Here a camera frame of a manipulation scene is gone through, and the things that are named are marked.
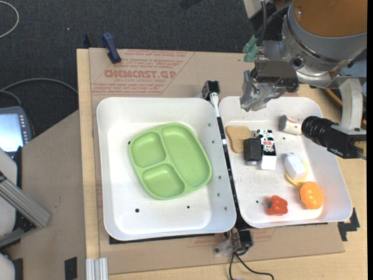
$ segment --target blue clamp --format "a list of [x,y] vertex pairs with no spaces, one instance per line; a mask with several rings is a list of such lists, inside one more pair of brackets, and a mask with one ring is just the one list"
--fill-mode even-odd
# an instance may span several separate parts
[[104,47],[109,50],[107,55],[109,56],[111,63],[115,64],[122,61],[122,58],[118,54],[117,47],[115,46],[114,38],[110,33],[103,34],[103,44]]

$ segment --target black carpet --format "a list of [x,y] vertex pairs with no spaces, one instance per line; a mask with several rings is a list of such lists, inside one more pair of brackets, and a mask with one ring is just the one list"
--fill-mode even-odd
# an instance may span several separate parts
[[[242,52],[261,19],[249,20],[242,0],[0,0],[19,12],[17,28],[0,38],[0,90],[30,78],[52,78],[77,88],[76,49],[102,47],[111,33],[118,48]],[[16,21],[0,4],[0,35]],[[78,96],[46,81],[9,89],[21,101],[35,135],[78,109]],[[0,107],[17,105],[0,93]]]

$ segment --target green plate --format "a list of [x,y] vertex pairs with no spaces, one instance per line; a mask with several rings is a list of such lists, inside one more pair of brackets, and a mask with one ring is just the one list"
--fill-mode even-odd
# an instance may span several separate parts
[[142,132],[131,140],[129,155],[145,190],[157,199],[183,196],[211,179],[209,158],[184,124],[173,122]]

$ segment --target wooden edge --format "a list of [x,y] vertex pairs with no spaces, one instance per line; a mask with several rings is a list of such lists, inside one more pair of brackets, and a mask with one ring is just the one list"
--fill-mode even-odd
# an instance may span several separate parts
[[97,259],[100,258],[100,241],[98,236],[96,173],[94,169],[89,50],[78,49],[76,58],[78,68],[80,138],[82,146],[86,254],[87,258]]

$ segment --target green fitting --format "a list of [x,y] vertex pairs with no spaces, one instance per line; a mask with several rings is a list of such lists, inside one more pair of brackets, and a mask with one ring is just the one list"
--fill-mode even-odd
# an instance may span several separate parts
[[244,61],[245,62],[253,62],[255,60],[256,53],[258,53],[259,47],[254,45],[250,51],[245,55]]
[[243,53],[249,53],[252,46],[255,45],[255,43],[258,41],[258,38],[255,37],[254,35],[251,37],[251,39],[249,40],[249,42],[247,42],[247,44],[244,46],[244,48],[242,49],[242,52]]

